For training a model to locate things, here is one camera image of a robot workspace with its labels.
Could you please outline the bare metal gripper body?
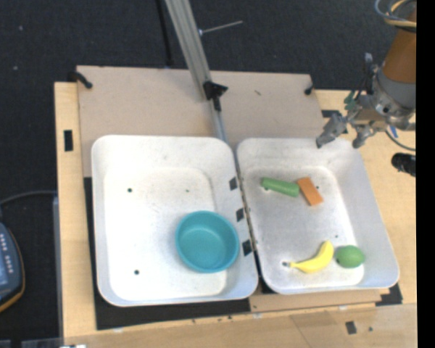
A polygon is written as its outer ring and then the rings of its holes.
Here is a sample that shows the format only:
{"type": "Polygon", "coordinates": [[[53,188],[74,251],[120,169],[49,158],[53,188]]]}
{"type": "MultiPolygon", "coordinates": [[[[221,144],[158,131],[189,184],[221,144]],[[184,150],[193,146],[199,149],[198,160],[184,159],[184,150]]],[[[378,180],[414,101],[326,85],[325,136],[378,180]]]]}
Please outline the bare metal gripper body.
{"type": "Polygon", "coordinates": [[[415,111],[407,109],[389,96],[360,94],[347,103],[347,120],[355,126],[415,130],[415,111]]]}

